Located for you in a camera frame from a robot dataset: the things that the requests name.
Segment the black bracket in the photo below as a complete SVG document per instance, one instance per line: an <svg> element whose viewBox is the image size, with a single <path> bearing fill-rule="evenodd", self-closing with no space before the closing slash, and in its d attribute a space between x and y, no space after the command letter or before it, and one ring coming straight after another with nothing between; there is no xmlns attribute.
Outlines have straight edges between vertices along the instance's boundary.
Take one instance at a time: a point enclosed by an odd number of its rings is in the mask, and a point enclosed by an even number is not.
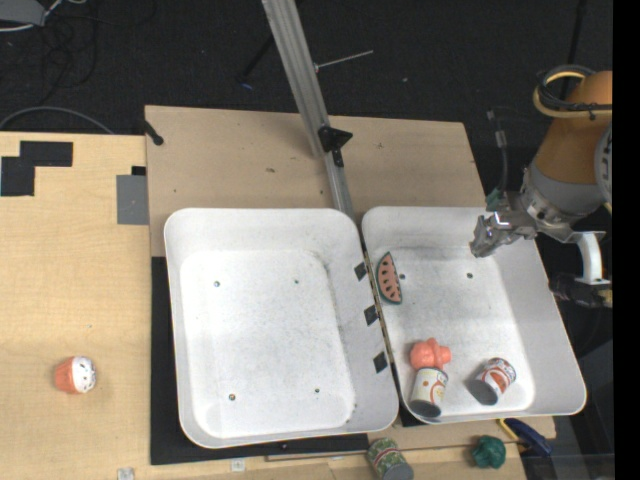
<svg viewBox="0 0 640 480"><path fill-rule="evenodd" d="M331 151L333 154L333 163L337 167L344 167L344 160L342 159L340 148L349 142L349 139L353 137L353 133L336 130L330 126L322 126L318 130L318 137L320 137L320 143L322 144L324 152L328 153Z"/></svg>

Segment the watermelon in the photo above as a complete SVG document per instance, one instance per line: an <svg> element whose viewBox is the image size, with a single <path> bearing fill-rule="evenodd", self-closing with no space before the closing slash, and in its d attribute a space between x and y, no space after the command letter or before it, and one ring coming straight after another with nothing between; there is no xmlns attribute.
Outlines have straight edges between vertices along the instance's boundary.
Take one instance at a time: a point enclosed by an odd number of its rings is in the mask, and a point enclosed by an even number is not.
<svg viewBox="0 0 640 480"><path fill-rule="evenodd" d="M400 280L398 279L396 266L393 263L390 252L385 254L378 262L376 279L378 281L378 291L382 298L393 304L400 304L402 302Z"/></svg>

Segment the metal stand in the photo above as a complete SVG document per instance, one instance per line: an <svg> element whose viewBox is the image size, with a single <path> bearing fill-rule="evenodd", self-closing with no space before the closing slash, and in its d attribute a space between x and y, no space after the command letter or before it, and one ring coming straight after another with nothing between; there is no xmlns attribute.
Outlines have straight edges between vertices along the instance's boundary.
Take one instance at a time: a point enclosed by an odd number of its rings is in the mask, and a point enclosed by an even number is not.
<svg viewBox="0 0 640 480"><path fill-rule="evenodd" d="M311 153L314 157L324 155L335 208L355 220L340 154L351 134L331 128L295 0L262 0L262 5L307 130Z"/></svg>

